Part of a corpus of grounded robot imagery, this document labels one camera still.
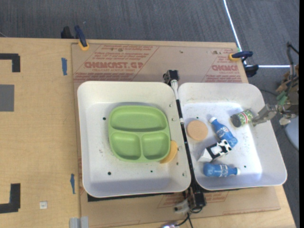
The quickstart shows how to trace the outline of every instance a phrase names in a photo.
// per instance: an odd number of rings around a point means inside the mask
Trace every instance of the orange disc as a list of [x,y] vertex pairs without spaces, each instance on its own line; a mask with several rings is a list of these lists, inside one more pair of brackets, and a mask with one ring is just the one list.
[[194,120],[188,124],[187,134],[194,140],[202,141],[207,137],[208,127],[203,122]]

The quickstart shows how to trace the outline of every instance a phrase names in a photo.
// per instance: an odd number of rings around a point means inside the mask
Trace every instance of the can lid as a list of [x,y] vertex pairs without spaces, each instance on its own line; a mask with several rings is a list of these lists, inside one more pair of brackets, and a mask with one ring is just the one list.
[[216,117],[212,117],[212,118],[210,118],[209,122],[212,123],[216,119],[217,119]]

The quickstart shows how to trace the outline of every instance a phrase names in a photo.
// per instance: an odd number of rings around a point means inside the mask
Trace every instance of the dark gray background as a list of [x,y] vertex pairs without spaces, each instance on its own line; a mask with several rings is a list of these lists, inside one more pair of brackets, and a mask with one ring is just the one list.
[[[248,64],[289,65],[286,43],[299,49],[300,0],[226,0]],[[60,38],[64,26],[86,38],[235,42],[223,0],[0,0],[0,36]],[[292,54],[295,63],[298,56]],[[249,78],[266,103],[276,103],[276,88],[288,68],[259,68]],[[297,227],[299,152],[284,128],[272,119],[286,164],[284,189]]]

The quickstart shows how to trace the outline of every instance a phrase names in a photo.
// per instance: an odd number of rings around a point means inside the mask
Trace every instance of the toy bottle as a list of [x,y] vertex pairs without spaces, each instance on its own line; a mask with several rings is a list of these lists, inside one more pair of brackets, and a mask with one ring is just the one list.
[[207,177],[227,177],[229,175],[239,175],[239,168],[232,168],[225,164],[206,163],[203,168],[204,175]]
[[238,143],[238,140],[232,135],[231,131],[224,124],[219,123],[216,117],[212,117],[209,122],[213,125],[219,139],[226,140],[231,148]]

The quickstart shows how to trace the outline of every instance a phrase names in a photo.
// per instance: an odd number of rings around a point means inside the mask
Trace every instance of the divided green plate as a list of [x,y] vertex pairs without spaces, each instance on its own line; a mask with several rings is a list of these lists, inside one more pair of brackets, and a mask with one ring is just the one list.
[[109,116],[109,141],[113,154],[123,161],[160,161],[170,151],[167,117],[152,106],[116,107]]

